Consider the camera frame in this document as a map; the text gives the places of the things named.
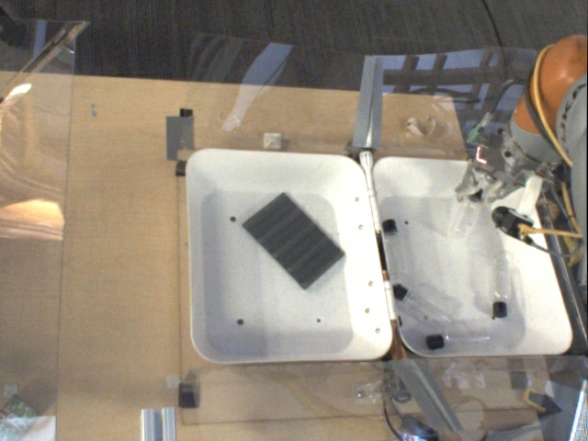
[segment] wooden surface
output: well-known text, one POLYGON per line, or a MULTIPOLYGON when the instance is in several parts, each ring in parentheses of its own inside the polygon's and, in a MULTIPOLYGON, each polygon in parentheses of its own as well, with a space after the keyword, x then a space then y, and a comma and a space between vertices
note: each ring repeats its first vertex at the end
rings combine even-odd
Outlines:
MULTIPOLYGON (((187 262, 181 259, 187 251, 185 203, 178 203, 182 182, 174 175, 175 163, 165 160, 165 116, 175 116, 181 107, 193 108, 197 140, 221 146, 229 135, 221 127, 238 93, 238 87, 231 85, 75 77, 61 310, 56 290, 50 295, 54 304, 48 304, 52 319, 59 312, 60 325, 48 327, 55 329, 49 335, 40 328, 36 331, 39 339, 46 336, 50 341, 59 336, 59 366, 57 374, 53 373, 59 377, 59 441, 140 439, 141 409, 177 404, 177 389, 168 388, 167 378, 184 377, 190 369, 200 370, 204 379, 208 371, 210 381, 221 377, 222 368, 198 357, 186 328, 187 262)), ((320 151, 339 150, 350 138, 356 102, 357 94, 349 92, 273 89, 260 96, 230 139, 237 148, 261 148, 264 131, 288 132, 293 150, 309 145, 320 151), (330 132, 336 141, 316 143, 318 129, 330 132)), ((408 114, 406 103, 401 105, 404 111, 400 107, 386 111, 391 108, 384 107, 389 112, 387 122, 392 122, 396 112, 394 122, 400 128, 408 114)), ((450 129, 455 120, 442 122, 450 129)), ((462 140, 455 133, 448 138, 443 155, 460 156, 462 140)), ((3 248, 3 266, 18 254, 24 256, 17 248, 11 253, 3 248)), ((13 262, 15 269, 23 266, 16 258, 13 262)), ((14 296, 23 279, 33 283, 51 277, 42 262, 30 266, 28 273, 30 276, 15 274, 15 284, 9 288, 14 296)), ((26 305, 33 309, 44 306, 44 299, 46 296, 41 296, 26 305)), ((45 361, 50 369, 55 368, 55 360, 45 361)), ((340 386, 338 380, 341 374, 335 374, 336 383, 331 387, 347 390, 345 396, 353 398, 349 391, 355 386, 340 386)), ((241 394, 254 390, 247 384, 241 394)), ((203 387, 212 390, 203 393, 203 402, 207 402, 205 397, 214 400, 215 385, 203 387)), ((297 416, 310 411, 324 417, 320 420, 260 421, 257 411, 250 417, 255 420, 252 422, 203 423, 221 419, 222 404, 217 403, 209 418, 199 424, 184 424, 178 417, 178 440, 390 437, 378 407, 350 413, 370 416, 346 416, 349 411, 337 405, 340 401, 335 391, 328 403, 321 401, 309 408, 304 399, 309 397, 305 392, 308 387, 308 383, 297 382, 286 390, 299 397, 303 410, 297 416)), ((223 390, 224 397, 231 396, 226 383, 223 390)), ((229 408, 248 403, 251 401, 235 399, 229 408)), ((276 401, 274 409, 280 407, 276 401)), ((243 410, 233 419, 244 419, 243 410)))

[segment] black cap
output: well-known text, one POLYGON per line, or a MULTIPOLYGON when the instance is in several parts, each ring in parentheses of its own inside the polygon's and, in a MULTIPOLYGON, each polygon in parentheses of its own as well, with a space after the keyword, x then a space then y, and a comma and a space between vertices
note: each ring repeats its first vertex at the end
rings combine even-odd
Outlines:
POLYGON ((494 302, 492 305, 492 317, 495 319, 503 319, 508 315, 508 306, 506 302, 494 302))
POLYGON ((383 221, 382 229, 384 230, 384 233, 396 233, 398 231, 396 228, 396 221, 394 219, 383 221))
POLYGON ((408 294, 408 289, 405 288, 402 284, 395 284, 392 286, 392 289, 394 290, 394 298, 398 300, 404 300, 408 294))
POLYGON ((426 347, 431 350, 440 349, 445 346, 445 338, 442 334, 430 334, 426 337, 426 347))

